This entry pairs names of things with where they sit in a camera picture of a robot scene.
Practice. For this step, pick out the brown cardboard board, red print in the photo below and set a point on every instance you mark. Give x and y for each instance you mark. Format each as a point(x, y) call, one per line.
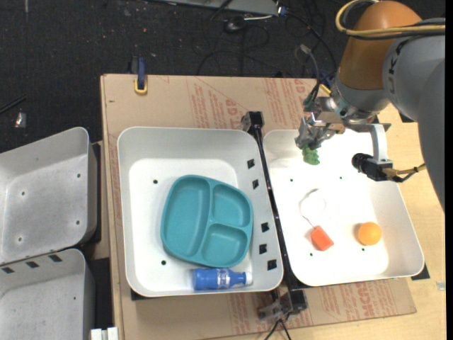
point(198, 97)

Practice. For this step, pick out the blue bottle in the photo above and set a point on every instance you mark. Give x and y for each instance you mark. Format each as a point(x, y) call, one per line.
point(209, 279)

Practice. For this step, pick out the green broccoli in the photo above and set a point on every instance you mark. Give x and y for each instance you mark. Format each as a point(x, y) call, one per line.
point(311, 157)

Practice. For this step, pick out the white plastic tray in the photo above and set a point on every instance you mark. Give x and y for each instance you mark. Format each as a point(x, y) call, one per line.
point(354, 197)
point(148, 154)
point(42, 303)
point(42, 190)

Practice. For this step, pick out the black cylinder on white bracket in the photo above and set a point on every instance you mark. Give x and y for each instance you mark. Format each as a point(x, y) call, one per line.
point(378, 144)

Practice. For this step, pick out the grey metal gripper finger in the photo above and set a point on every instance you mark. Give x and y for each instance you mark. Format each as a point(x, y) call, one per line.
point(303, 135)
point(321, 135)

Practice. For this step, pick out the blue divided plate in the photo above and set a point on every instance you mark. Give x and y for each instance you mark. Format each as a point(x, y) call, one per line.
point(198, 218)

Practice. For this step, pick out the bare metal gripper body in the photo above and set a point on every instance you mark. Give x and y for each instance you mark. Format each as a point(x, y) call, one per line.
point(327, 113)

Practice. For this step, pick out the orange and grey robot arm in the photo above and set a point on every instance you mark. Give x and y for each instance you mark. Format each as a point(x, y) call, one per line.
point(410, 69)

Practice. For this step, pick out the orange ball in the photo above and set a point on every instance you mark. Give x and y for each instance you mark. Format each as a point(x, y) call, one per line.
point(369, 233)

